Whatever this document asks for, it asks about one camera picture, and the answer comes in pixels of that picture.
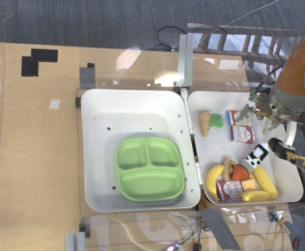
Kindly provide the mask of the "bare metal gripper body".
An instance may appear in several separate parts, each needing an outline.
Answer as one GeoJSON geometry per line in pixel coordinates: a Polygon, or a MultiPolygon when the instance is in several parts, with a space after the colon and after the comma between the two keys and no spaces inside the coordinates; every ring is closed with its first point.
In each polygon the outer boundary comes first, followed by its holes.
{"type": "Polygon", "coordinates": [[[272,94],[257,94],[254,98],[254,110],[257,116],[262,116],[273,124],[287,124],[291,120],[290,111],[272,94]]]}

